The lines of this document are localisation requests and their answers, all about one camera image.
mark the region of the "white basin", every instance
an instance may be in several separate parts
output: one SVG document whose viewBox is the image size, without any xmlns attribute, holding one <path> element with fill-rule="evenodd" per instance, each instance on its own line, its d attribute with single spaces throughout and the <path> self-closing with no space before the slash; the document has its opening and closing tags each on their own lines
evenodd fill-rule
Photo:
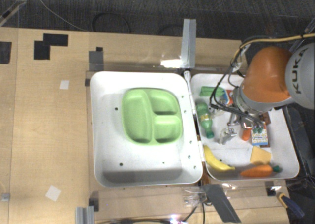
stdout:
<svg viewBox="0 0 315 224">
<path fill-rule="evenodd" d="M 209 103 L 209 97 L 200 97 L 200 89 L 202 86 L 214 87 L 221 79 L 222 74 L 197 74 L 191 79 L 191 89 L 193 98 L 196 103 Z M 231 76 L 231 82 L 235 85 L 242 83 L 242 78 L 237 75 Z M 228 83 L 227 77 L 222 81 L 220 87 L 233 90 L 233 87 Z M 272 154 L 271 164 L 279 165 L 282 172 L 275 173 L 266 178 L 245 178 L 240 175 L 240 172 L 250 165 L 250 157 L 252 148 L 250 141 L 243 141 L 240 137 L 240 126 L 234 126 L 234 130 L 238 133 L 237 136 L 227 141 L 226 144 L 218 143 L 221 131 L 227 127 L 226 123 L 229 120 L 230 113 L 223 113 L 220 116 L 213 118 L 212 129 L 215 137 L 207 139 L 204 130 L 201 128 L 200 137 L 203 145 L 207 145 L 213 152 L 216 158 L 224 163 L 235 166 L 235 171 L 217 172 L 209 165 L 207 166 L 209 174 L 220 181 L 237 181 L 237 180 L 275 180 L 275 179 L 291 179 L 299 173 L 299 162 L 294 150 L 289 129 L 287 127 L 282 110 L 269 111 L 271 124 L 267 126 L 269 148 L 264 150 Z"/>
<path fill-rule="evenodd" d="M 105 187 L 192 184 L 202 164 L 185 80 L 173 73 L 98 72 L 90 82 L 94 172 Z M 122 125 L 124 93 L 134 88 L 171 92 L 178 100 L 183 134 L 177 141 L 139 145 Z"/>
</svg>

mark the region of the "gray carpet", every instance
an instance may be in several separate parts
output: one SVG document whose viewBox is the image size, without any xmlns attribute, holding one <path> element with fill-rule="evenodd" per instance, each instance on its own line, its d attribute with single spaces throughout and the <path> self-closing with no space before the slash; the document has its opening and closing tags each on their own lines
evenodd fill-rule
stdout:
<svg viewBox="0 0 315 224">
<path fill-rule="evenodd" d="M 0 13 L 15 0 L 0 0 Z M 197 19 L 197 36 L 204 38 L 245 39 L 252 35 L 300 34 L 314 17 L 315 0 L 43 0 L 63 18 L 91 31 L 93 17 L 102 12 L 123 16 L 134 34 L 181 36 L 184 18 Z M 5 24 L 11 27 L 77 30 L 48 12 L 39 0 L 27 0 L 19 16 Z M 95 22 L 99 32 L 127 32 L 120 16 L 107 14 Z M 251 46 L 248 62 L 259 46 Z M 298 107 L 314 148 L 314 111 Z M 312 188 L 294 191 L 291 197 L 304 208 L 307 216 L 300 223 L 314 223 Z M 311 199 L 305 200 L 303 194 Z"/>
</svg>

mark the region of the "banana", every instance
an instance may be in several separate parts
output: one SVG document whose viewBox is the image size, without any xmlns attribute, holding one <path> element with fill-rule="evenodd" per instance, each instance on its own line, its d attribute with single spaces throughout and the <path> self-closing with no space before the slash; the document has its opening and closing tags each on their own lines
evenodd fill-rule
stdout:
<svg viewBox="0 0 315 224">
<path fill-rule="evenodd" d="M 205 153 L 206 162 L 209 166 L 211 166 L 214 170 L 224 172 L 228 170 L 235 170 L 235 167 L 229 166 L 225 163 L 219 161 L 211 152 L 208 146 L 204 145 L 203 150 Z"/>
</svg>

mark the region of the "green plate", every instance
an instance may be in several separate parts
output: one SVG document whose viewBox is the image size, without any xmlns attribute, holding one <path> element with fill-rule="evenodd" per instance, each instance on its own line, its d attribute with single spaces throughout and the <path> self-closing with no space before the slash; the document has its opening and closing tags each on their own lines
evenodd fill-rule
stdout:
<svg viewBox="0 0 315 224">
<path fill-rule="evenodd" d="M 178 140 L 183 122 L 177 99 L 162 89 L 138 88 L 124 94 L 124 132 L 134 143 L 158 145 Z"/>
</svg>

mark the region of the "white paper square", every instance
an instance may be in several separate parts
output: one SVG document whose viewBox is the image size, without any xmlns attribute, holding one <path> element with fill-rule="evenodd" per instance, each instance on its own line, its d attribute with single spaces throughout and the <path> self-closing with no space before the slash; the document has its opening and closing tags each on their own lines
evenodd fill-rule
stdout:
<svg viewBox="0 0 315 224">
<path fill-rule="evenodd" d="M 48 189 L 46 193 L 46 197 L 56 202 L 60 193 L 61 193 L 61 190 L 59 190 L 57 187 L 50 186 L 50 188 Z"/>
<path fill-rule="evenodd" d="M 69 80 L 62 80 L 59 89 L 69 89 Z"/>
</svg>

